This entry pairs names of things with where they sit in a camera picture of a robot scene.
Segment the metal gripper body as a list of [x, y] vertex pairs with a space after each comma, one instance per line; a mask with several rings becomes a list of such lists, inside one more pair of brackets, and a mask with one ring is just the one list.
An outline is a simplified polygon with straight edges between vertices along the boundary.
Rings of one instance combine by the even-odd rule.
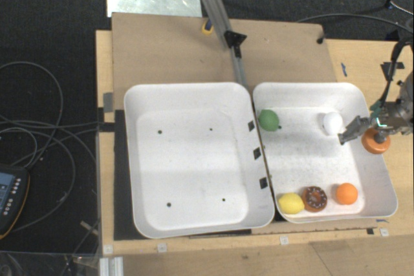
[[387, 131], [390, 135], [409, 135], [413, 133], [413, 73], [398, 84], [400, 91], [396, 100], [386, 103]]

